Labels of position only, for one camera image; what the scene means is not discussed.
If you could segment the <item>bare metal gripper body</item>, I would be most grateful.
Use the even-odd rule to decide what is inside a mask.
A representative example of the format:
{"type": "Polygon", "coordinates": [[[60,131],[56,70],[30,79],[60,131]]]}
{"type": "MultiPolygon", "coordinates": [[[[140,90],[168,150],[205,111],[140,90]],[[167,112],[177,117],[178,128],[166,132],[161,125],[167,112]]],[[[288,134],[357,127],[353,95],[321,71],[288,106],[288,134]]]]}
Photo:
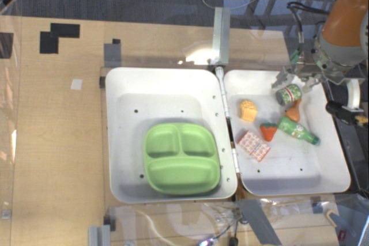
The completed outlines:
{"type": "Polygon", "coordinates": [[[293,73],[301,80],[308,81],[310,78],[318,80],[319,82],[330,81],[336,85],[342,84],[347,79],[345,72],[346,67],[334,63],[331,60],[318,62],[318,64],[311,62],[298,62],[293,70],[293,73]]]}

